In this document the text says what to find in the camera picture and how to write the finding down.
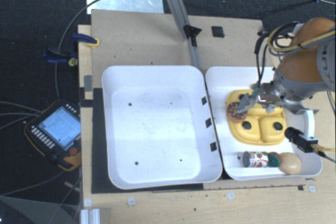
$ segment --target soda can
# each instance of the soda can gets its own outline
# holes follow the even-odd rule
[[[268,155],[266,152],[248,152],[243,154],[244,167],[267,167]]]

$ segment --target black carpet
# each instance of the black carpet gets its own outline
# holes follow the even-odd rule
[[[335,20],[334,5],[312,0],[184,0],[184,3],[190,15],[260,19],[267,30],[313,17]],[[44,110],[57,99],[54,65],[43,60],[43,52],[47,47],[58,47],[66,26],[85,4],[86,0],[0,1],[0,101]],[[77,24],[89,22],[89,16],[81,15],[66,36],[62,49],[75,51],[76,44],[70,34],[76,31]],[[59,64],[58,82],[60,95],[78,102],[78,70]],[[0,114],[9,112],[28,110],[0,105]],[[1,115],[0,128],[20,117]],[[0,130],[0,194],[43,182],[61,172],[27,142],[24,126],[24,122],[19,121]],[[69,191],[64,181],[75,183],[78,177],[78,170],[64,173],[52,182],[12,196],[61,202]],[[79,195],[72,193],[66,203],[76,204],[78,199]]]

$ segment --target black mat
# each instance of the black mat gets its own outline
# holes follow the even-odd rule
[[[92,193],[121,193],[134,191],[197,190],[203,184],[176,185],[123,190],[112,184],[108,175],[105,117],[102,89],[93,90]]]

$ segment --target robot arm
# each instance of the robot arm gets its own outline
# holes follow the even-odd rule
[[[294,114],[306,109],[301,101],[320,91],[335,91],[335,22],[315,18],[306,22],[288,47],[273,45],[273,31],[268,38],[270,51],[281,52],[283,58],[270,83],[258,85],[254,94],[245,96],[237,113],[260,103],[267,112],[283,106]]]

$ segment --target hole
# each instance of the hole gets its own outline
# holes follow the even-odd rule
[[[277,131],[281,131],[283,127],[282,127],[282,124],[280,122],[275,122],[273,124],[273,128]]]
[[[248,121],[244,121],[244,122],[242,123],[242,126],[243,126],[243,128],[244,128],[245,130],[251,130],[251,128],[252,128],[251,123],[249,123]]]

